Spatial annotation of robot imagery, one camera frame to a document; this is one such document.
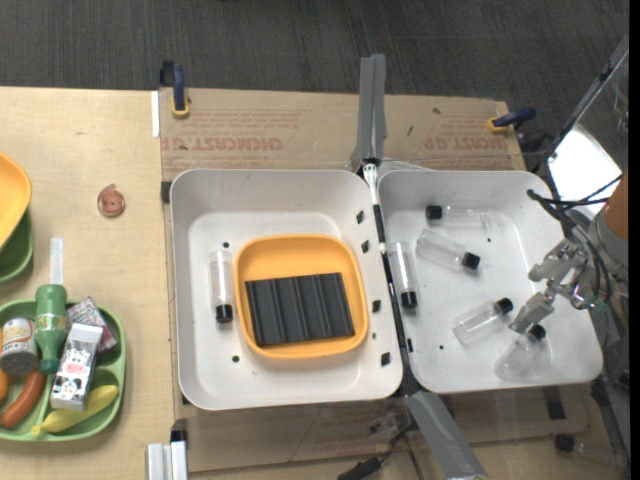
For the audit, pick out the white plastic tray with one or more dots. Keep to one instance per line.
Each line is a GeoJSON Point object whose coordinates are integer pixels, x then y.
{"type": "Point", "coordinates": [210, 368]}
{"type": "Point", "coordinates": [560, 208]}

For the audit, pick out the small yellow and red can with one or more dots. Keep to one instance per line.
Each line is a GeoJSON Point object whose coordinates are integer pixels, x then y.
{"type": "Point", "coordinates": [17, 345]}

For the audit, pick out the thin black and white rod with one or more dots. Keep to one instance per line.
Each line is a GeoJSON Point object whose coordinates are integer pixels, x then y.
{"type": "Point", "coordinates": [381, 233]}

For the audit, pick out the orange plate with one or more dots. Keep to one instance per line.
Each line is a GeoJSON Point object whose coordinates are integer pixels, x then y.
{"type": "Point", "coordinates": [300, 255]}

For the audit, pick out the green divided plate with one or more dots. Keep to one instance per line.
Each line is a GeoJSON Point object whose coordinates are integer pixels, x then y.
{"type": "Point", "coordinates": [107, 373]}

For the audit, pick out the pink round biscuit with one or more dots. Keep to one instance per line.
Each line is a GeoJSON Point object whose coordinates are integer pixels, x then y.
{"type": "Point", "coordinates": [111, 201]}

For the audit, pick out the red sausage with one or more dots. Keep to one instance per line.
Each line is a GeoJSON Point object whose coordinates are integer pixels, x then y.
{"type": "Point", "coordinates": [22, 400]}

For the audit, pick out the yellow banana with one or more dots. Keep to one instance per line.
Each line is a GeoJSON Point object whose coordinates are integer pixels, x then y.
{"type": "Point", "coordinates": [95, 403]}

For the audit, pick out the green toy bottle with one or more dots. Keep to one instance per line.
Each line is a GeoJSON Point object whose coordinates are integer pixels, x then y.
{"type": "Point", "coordinates": [50, 318]}

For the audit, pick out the white carton with cow print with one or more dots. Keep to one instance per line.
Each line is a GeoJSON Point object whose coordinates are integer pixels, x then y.
{"type": "Point", "coordinates": [75, 368]}

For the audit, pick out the yellow plate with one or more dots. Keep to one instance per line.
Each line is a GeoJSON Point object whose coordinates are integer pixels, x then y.
{"type": "Point", "coordinates": [11, 193]}

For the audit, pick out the clear bottle with black cap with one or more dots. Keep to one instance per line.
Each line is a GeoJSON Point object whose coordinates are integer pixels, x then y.
{"type": "Point", "coordinates": [520, 360]}
{"type": "Point", "coordinates": [442, 249]}
{"type": "Point", "coordinates": [403, 273]}
{"type": "Point", "coordinates": [477, 322]}
{"type": "Point", "coordinates": [462, 214]}
{"type": "Point", "coordinates": [221, 283]}
{"type": "Point", "coordinates": [592, 452]}

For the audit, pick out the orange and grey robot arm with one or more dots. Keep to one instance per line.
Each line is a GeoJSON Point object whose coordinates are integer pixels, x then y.
{"type": "Point", "coordinates": [617, 208]}

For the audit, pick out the brown cardboard board red print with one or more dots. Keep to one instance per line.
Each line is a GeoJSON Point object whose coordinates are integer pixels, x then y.
{"type": "Point", "coordinates": [280, 133]}

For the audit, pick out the orange carrot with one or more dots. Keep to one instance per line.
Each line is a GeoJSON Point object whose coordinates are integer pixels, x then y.
{"type": "Point", "coordinates": [3, 385]}

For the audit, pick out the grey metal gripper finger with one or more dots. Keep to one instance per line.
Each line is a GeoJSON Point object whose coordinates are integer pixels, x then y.
{"type": "Point", "coordinates": [547, 268]}
{"type": "Point", "coordinates": [532, 312]}

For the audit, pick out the red and white packet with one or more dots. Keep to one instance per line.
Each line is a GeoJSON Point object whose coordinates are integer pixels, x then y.
{"type": "Point", "coordinates": [92, 313]}

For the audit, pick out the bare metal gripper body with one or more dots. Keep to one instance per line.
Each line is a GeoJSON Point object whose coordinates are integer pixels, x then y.
{"type": "Point", "coordinates": [575, 273]}

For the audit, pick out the black ribbed rack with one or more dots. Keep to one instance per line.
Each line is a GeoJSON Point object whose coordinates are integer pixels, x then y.
{"type": "Point", "coordinates": [300, 308]}

